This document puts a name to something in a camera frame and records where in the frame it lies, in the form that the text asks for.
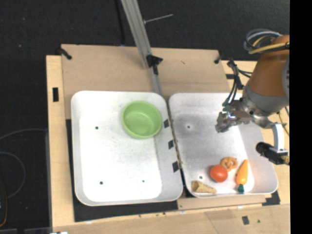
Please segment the green bowl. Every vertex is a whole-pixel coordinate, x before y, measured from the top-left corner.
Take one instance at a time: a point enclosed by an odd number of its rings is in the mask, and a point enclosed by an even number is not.
[[[122,110],[124,130],[134,138],[144,139],[156,135],[162,126],[158,109],[145,101],[133,101]]]

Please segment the tray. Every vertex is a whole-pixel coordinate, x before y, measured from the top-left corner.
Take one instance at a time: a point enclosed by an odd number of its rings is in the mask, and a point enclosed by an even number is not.
[[[231,127],[218,133],[215,124],[227,93],[179,93],[169,99],[169,108],[177,142],[177,150],[187,189],[195,197],[237,195],[235,175],[229,172],[225,182],[214,182],[210,168],[226,156],[235,157],[238,165],[249,160],[249,177],[244,186],[246,194],[270,194],[277,189],[277,177],[272,163],[255,150],[263,141],[260,127],[254,123]],[[198,180],[216,188],[217,194],[192,191],[192,182]]]
[[[148,139],[123,129],[125,105],[143,100],[163,126]],[[156,93],[80,91],[71,100],[74,184],[85,205],[174,201],[183,191],[166,101]]]

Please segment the black bracket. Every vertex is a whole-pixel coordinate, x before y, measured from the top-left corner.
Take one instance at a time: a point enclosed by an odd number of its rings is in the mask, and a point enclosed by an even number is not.
[[[155,57],[152,55],[147,55],[146,56],[147,64],[151,68],[153,67],[153,72],[155,75],[158,75],[158,69],[157,65],[160,64],[163,60],[163,58]]]

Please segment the tomato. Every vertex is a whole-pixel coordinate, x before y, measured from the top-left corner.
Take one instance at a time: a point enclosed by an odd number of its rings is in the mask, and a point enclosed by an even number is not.
[[[223,182],[228,178],[228,171],[225,166],[222,165],[214,165],[210,169],[210,176],[216,182]]]

